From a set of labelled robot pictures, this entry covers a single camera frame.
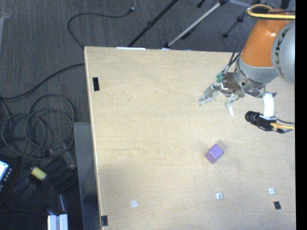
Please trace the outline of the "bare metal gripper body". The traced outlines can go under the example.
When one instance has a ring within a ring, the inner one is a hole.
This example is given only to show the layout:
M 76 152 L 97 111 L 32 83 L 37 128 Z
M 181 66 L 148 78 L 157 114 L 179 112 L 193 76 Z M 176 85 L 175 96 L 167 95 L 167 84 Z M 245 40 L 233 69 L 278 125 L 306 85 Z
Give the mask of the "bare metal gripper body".
M 264 86 L 264 83 L 255 82 L 240 72 L 228 72 L 223 77 L 218 89 L 220 92 L 233 93 L 240 97 L 244 97 L 246 94 L 258 97 Z

